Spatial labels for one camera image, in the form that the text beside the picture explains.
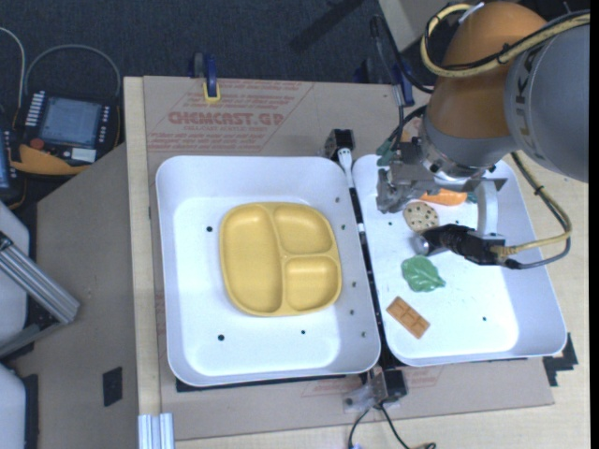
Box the orange waffle biscuit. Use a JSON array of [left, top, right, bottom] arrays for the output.
[[385, 296, 431, 340]]

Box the thin black and white rod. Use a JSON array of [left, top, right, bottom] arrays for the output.
[[335, 149, 390, 369]]

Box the white plastic tray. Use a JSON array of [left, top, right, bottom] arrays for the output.
[[350, 152, 569, 369], [154, 154, 382, 388]]

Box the black cylinder on white bracket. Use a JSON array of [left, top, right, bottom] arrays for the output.
[[422, 178, 509, 267]]

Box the tan chocolate chip biscuit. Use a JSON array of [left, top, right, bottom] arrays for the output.
[[402, 200, 441, 233]]

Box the green lettuce leaf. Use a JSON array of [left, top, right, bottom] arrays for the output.
[[400, 254, 447, 295]]

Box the yellow divided plate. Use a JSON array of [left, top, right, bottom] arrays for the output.
[[218, 200, 343, 319]]

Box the orange carrot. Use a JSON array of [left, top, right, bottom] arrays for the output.
[[418, 189, 469, 207]]

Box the brown cardboard board red print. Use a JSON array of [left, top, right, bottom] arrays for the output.
[[141, 75, 556, 442]]

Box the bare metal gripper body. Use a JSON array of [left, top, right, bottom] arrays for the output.
[[388, 139, 489, 197]]

